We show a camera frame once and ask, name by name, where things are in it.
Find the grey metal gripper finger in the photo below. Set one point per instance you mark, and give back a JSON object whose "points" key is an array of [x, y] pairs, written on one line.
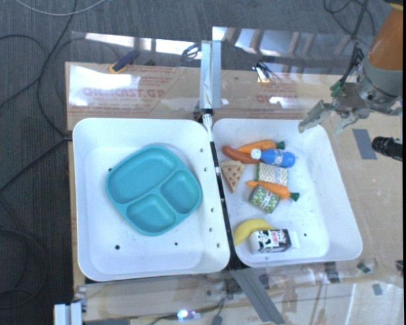
{"points": [[314, 115], [345, 122]]}

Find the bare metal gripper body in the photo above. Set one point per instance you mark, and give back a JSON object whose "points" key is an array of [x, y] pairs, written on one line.
{"points": [[355, 101]]}

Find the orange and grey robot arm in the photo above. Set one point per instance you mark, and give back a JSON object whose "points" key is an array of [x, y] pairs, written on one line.
{"points": [[387, 42]]}

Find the blue bottle white cap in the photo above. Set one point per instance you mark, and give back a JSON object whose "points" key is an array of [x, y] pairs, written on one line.
{"points": [[279, 157]]}

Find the orange toy carrot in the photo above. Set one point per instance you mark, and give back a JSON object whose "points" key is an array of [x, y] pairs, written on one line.
{"points": [[257, 145], [274, 189]]}

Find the brown cardboard board red print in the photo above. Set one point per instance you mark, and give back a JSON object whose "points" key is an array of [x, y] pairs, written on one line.
{"points": [[375, 188]]}

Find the green and orange patterned packet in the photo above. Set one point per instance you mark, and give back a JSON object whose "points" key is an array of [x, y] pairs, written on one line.
{"points": [[272, 174]]}

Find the white plastic tray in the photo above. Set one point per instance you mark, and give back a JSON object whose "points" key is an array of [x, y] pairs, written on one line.
{"points": [[98, 181], [321, 195]]}

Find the brown toy sausage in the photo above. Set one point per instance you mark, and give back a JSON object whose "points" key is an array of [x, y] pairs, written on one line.
{"points": [[235, 154]]}

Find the green can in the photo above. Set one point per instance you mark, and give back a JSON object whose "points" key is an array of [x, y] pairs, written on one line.
{"points": [[263, 199]]}

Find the toy pizza slice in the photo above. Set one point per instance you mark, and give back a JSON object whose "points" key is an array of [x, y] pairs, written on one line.
{"points": [[232, 174]]}

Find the thin black and white rod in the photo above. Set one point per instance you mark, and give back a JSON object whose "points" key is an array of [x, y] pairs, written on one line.
{"points": [[217, 161]]}

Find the black and white milk carton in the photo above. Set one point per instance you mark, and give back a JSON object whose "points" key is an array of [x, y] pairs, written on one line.
{"points": [[272, 240]]}

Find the yellow banana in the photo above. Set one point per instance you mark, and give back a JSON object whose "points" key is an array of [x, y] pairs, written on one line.
{"points": [[245, 230]]}

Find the teal divided plate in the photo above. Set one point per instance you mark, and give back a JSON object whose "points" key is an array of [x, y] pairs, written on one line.
{"points": [[149, 188]]}

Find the black cylinder on white bracket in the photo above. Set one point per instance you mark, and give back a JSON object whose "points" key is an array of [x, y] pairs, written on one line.
{"points": [[388, 147]]}

